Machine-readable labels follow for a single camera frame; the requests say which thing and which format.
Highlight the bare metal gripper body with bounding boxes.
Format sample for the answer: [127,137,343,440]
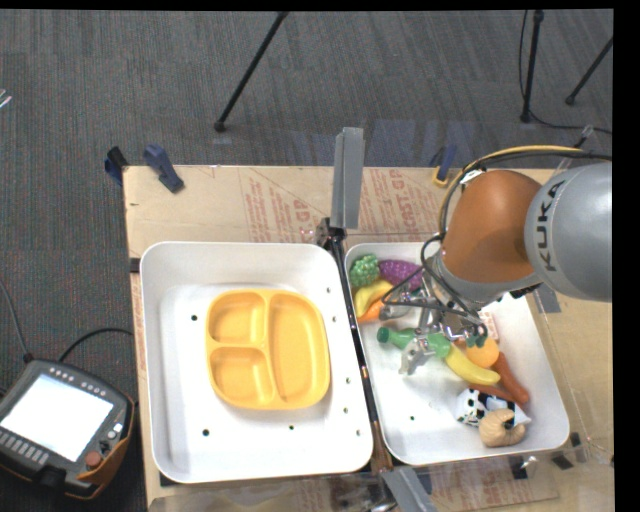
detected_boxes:
[378,279,485,352]

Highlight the green bottle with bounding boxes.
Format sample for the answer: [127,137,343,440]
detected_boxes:
[376,325,452,359]

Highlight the yellow banana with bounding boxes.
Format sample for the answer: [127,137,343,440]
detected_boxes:
[353,279,395,319]
[444,344,502,387]

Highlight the orange fruit with green top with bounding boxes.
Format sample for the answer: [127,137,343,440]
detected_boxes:
[464,333,501,369]

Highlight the purple grapes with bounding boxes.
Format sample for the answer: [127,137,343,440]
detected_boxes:
[378,258,424,292]

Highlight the orange carrot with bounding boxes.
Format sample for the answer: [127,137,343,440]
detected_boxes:
[356,299,387,324]

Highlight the white plastic tray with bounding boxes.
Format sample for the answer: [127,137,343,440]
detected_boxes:
[139,241,375,485]
[343,242,572,468]

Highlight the black and white carton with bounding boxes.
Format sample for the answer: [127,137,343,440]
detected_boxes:
[454,388,532,429]

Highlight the green grapes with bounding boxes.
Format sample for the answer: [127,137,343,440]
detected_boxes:
[348,253,381,289]

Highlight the brown sausage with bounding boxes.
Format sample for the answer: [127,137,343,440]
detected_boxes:
[469,351,531,406]

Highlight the beige croissant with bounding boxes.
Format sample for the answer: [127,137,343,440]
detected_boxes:
[478,408,528,448]

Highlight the yellow divided plate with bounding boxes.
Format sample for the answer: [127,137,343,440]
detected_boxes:
[204,288,333,412]

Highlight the brown cardboard board red print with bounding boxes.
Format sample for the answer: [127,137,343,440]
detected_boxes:
[122,164,614,512]

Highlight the black block with thin wires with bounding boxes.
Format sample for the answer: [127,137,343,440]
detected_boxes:
[315,217,347,247]

